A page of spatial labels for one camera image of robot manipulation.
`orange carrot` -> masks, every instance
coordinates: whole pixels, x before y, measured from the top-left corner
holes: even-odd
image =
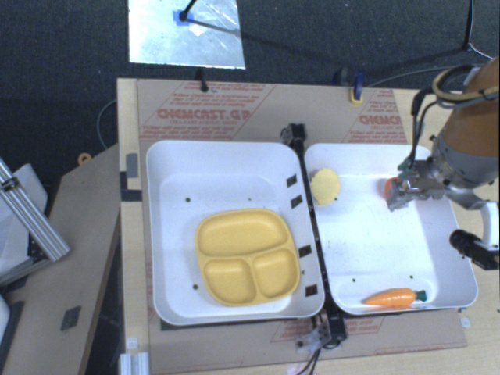
[[[425,291],[413,291],[409,287],[398,287],[377,293],[366,298],[363,302],[369,305],[384,305],[386,307],[406,307],[415,300],[425,302],[427,300]]]

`black fabric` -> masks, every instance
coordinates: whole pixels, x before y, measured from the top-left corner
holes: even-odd
[[[498,54],[500,0],[476,0],[471,41]],[[461,50],[469,0],[237,0],[246,70],[207,80],[329,84],[342,66],[365,84],[433,66],[484,63]],[[95,123],[117,77],[194,79],[196,69],[128,62],[127,0],[0,0],[0,157],[44,184],[102,150]],[[421,89],[435,73],[385,86]],[[116,142],[114,107],[102,116]]]

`yellow disc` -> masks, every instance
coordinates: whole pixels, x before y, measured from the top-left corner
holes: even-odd
[[[318,204],[331,203],[341,191],[338,175],[330,168],[319,170],[311,179],[311,192]]]

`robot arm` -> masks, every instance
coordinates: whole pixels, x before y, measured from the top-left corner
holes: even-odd
[[[448,70],[432,86],[420,91],[412,105],[413,141],[409,157],[399,166],[401,173],[386,184],[387,207],[392,211],[415,199],[446,196],[468,210],[479,209],[484,223],[483,238],[457,230],[450,242],[485,269],[498,269],[498,202],[485,201],[473,192],[498,178],[498,58],[482,67],[461,94],[444,90],[447,80],[470,72],[471,66]],[[436,102],[420,114],[426,95]],[[427,160],[415,160],[416,145],[427,110],[434,104],[452,113],[434,138]]]

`yellow plate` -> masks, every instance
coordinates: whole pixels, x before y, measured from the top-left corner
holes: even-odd
[[[295,243],[283,219],[268,209],[239,209],[205,218],[195,248],[211,296],[224,305],[283,298],[299,282]]]

